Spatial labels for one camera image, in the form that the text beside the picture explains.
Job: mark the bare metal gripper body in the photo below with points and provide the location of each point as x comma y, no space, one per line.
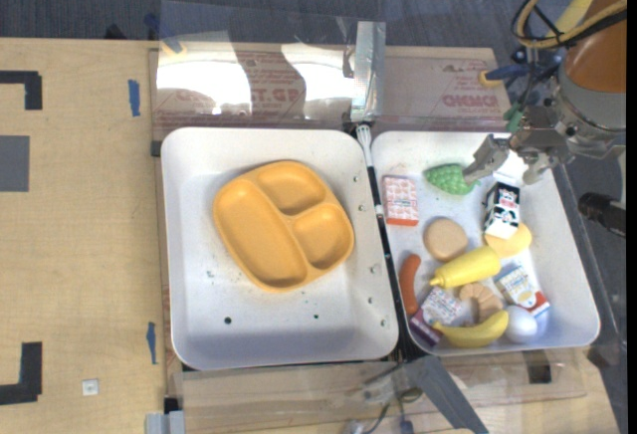
540,136

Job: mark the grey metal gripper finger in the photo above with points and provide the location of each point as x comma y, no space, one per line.
536,170
487,158

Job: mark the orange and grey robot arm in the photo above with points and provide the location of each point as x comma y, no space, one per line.
597,59

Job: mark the green grapes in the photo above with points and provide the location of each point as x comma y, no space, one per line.
445,179

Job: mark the cow print milk carton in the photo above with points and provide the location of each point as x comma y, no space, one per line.
503,210

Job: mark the yellow round slice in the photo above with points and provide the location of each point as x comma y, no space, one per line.
521,243

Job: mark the tan round biscuit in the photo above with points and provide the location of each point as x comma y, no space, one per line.
444,239

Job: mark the brown cardboard board red print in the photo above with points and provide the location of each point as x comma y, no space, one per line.
428,88

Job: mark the pink and white carton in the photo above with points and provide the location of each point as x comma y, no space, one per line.
400,200

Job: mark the yellow mustard bottle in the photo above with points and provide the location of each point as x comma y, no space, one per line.
470,268

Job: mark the white plastic tray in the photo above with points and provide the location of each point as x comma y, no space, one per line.
199,302
562,282

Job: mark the white yellow red carton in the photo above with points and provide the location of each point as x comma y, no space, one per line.
522,290

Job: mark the tan croissant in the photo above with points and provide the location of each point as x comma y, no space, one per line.
484,298

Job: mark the orange sausage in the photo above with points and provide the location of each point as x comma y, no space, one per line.
409,282

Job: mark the white egg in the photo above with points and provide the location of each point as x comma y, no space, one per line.
521,324

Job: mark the white and purple carton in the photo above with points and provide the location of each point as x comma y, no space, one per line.
440,307

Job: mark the yellow banana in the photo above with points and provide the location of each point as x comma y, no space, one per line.
475,333

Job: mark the orange divided plate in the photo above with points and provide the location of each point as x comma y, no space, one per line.
259,228

